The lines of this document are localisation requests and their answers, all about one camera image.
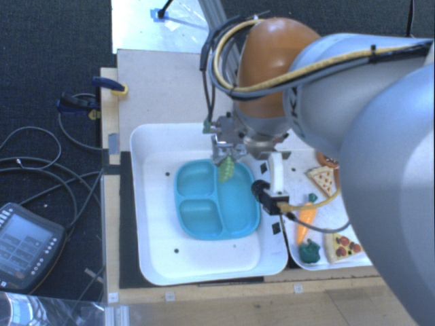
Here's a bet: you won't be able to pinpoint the green broccoli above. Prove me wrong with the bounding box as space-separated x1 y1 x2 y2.
298 238 321 264

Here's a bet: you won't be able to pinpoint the black cylinder on white bracket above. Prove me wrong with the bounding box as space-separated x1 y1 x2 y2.
250 151 290 216

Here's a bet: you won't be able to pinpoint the orange round object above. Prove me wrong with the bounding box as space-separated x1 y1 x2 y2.
315 150 341 192

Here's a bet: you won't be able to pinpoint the pizza slice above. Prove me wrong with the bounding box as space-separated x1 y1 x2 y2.
306 165 337 198
323 232 363 265

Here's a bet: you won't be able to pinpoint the orange carrot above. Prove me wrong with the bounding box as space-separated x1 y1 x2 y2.
296 192 319 246

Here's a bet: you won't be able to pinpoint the white plastic tray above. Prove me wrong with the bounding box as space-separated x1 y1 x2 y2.
271 132 375 272
130 123 290 287

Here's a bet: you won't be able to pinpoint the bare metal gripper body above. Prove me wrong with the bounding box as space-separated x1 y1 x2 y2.
210 113 290 160

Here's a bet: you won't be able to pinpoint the blue divided plate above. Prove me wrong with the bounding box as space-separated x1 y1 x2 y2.
173 158 262 241

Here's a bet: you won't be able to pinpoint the green grapes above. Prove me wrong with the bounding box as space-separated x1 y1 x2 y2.
217 155 236 184

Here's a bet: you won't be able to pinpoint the pale wood board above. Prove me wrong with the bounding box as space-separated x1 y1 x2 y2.
100 48 390 306

